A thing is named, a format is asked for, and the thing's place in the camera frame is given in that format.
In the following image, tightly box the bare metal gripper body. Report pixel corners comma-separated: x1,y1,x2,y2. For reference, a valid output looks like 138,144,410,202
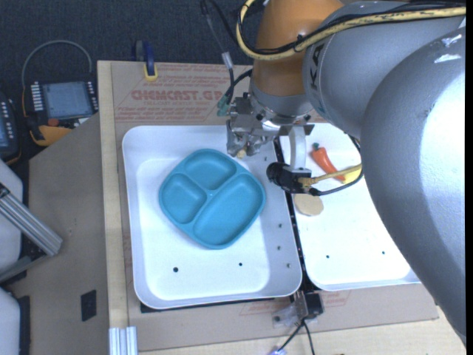
225,93,315,142

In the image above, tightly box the blue divided plate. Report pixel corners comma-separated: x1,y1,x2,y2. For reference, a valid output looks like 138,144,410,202
158,148,267,251

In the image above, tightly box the white plastic tray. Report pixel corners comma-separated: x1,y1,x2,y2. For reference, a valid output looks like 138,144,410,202
277,121,422,292
121,124,304,311

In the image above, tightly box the orange carrot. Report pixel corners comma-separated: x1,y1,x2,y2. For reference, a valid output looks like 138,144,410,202
310,142,347,183

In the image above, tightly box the black cylinder on white bracket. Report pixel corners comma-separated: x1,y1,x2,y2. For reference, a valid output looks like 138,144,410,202
266,124,316,197

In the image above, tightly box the brown cardboard board red print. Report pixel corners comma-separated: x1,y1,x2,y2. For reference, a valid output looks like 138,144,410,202
110,61,440,353

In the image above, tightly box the black block with wires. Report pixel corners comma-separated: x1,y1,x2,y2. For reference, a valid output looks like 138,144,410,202
293,292,324,320

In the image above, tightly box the yellow banana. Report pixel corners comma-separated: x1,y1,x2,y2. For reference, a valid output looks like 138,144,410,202
341,164,365,185

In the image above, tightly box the tan round biscuit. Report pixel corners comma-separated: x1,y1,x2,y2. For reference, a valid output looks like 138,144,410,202
294,193,325,217

